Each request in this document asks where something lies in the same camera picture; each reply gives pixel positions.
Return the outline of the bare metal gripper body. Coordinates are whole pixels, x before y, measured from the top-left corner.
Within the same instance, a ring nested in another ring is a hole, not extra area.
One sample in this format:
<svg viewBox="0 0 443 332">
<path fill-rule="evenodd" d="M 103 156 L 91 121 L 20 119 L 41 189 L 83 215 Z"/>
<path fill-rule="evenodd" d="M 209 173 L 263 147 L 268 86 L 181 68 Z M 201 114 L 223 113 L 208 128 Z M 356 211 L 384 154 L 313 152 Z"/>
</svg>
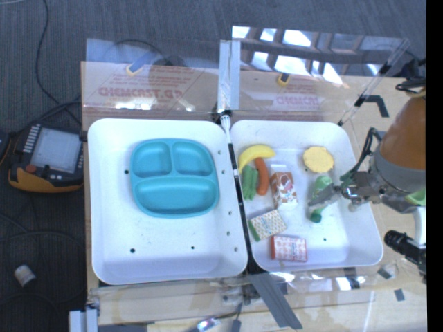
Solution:
<svg viewBox="0 0 443 332">
<path fill-rule="evenodd" d="M 379 204 L 385 187 L 370 172 L 347 172 L 341 176 L 341 193 L 355 205 L 363 203 Z"/>
</svg>

